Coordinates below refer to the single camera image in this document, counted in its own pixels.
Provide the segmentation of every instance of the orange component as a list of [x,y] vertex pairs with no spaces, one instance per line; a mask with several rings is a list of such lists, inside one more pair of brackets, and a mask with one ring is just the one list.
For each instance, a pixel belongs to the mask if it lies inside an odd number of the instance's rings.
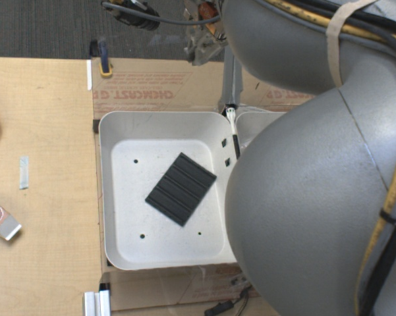
[[201,3],[198,7],[200,16],[207,20],[209,18],[215,18],[218,15],[218,11],[213,3]]

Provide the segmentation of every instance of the black cable tie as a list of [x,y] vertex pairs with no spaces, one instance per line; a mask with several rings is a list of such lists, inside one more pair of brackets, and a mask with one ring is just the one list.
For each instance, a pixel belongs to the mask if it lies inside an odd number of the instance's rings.
[[391,215],[385,212],[383,209],[380,211],[380,217],[385,220],[387,223],[392,224],[393,226],[396,225],[396,219],[394,219]]

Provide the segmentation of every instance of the tape band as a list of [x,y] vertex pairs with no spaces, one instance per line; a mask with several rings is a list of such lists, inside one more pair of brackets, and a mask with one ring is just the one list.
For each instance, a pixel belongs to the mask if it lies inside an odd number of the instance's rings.
[[329,71],[337,88],[343,85],[340,74],[340,61],[339,61],[339,34],[346,19],[358,9],[371,5],[378,0],[358,0],[351,3],[345,3],[340,6],[329,21],[326,36],[327,36],[327,51],[328,51],[328,64]]

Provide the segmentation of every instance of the cardboard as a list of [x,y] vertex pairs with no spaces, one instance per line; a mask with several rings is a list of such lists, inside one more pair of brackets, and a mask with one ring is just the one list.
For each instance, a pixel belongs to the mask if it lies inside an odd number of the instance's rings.
[[[192,66],[186,61],[111,59],[113,76],[99,75],[92,61],[94,119],[111,111],[217,111],[223,63]],[[313,96],[265,84],[243,72],[241,103],[288,111]],[[99,138],[96,136],[102,283],[110,283],[113,311],[234,300],[248,285],[237,264],[122,271],[105,256]],[[257,296],[251,290],[250,296]]]

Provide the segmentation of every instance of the black rectangular object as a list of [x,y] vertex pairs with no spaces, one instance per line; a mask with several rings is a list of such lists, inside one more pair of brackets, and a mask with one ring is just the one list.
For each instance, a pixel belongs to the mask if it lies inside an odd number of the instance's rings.
[[184,226],[217,177],[181,153],[145,199]]

